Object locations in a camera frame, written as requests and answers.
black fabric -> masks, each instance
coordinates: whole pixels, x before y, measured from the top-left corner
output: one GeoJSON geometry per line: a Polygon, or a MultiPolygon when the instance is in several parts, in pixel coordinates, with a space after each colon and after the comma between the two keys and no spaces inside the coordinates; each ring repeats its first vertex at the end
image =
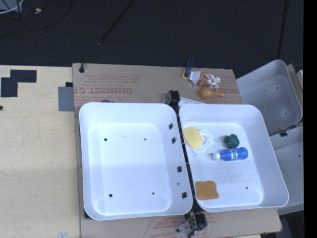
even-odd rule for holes
{"type": "MultiPolygon", "coordinates": [[[[240,77],[277,58],[285,0],[135,0],[120,17],[131,1],[25,0],[21,14],[0,14],[0,64],[72,66],[84,57],[183,67],[195,59],[194,67],[240,77]]],[[[296,69],[303,22],[304,0],[289,0],[279,58],[296,69]]]]}

light wood surface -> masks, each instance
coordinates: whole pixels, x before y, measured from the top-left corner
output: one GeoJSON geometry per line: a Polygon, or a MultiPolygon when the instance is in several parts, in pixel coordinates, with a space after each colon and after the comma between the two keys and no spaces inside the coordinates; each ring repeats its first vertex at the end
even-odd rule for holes
{"type": "Polygon", "coordinates": [[[58,111],[72,69],[0,65],[0,77],[11,69],[37,70],[37,82],[0,97],[0,237],[78,238],[74,112],[58,111]]]}

white bottle cap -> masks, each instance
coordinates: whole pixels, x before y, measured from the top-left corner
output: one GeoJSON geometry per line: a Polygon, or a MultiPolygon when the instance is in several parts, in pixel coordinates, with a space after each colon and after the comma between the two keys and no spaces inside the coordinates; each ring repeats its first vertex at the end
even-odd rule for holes
{"type": "Polygon", "coordinates": [[[212,156],[214,160],[220,160],[220,153],[214,153],[212,156]]]}

black hole in bin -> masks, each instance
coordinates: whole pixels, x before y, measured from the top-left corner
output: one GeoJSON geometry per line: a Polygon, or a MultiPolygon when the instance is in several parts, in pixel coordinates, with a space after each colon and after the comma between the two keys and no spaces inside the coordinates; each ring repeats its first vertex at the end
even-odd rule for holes
{"type": "Polygon", "coordinates": [[[279,135],[280,135],[281,137],[285,137],[285,136],[287,136],[288,134],[284,131],[284,132],[281,132],[279,135]]]}

cardboard sheet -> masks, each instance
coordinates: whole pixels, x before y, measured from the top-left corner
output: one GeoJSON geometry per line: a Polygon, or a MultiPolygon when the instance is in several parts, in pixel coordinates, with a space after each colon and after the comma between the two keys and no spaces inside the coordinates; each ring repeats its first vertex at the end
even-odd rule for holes
{"type": "MultiPolygon", "coordinates": [[[[81,146],[78,112],[87,102],[161,103],[169,90],[178,90],[181,97],[204,103],[241,104],[235,76],[230,69],[192,68],[221,79],[219,91],[225,97],[208,100],[199,95],[200,87],[182,78],[183,67],[74,63],[73,86],[75,105],[76,145],[80,197],[82,238],[155,238],[176,236],[174,227],[185,221],[181,216],[132,218],[96,221],[85,218],[81,167],[81,146]]],[[[197,238],[224,238],[281,231],[282,225],[275,208],[238,210],[205,214],[208,226],[197,238]]]]}

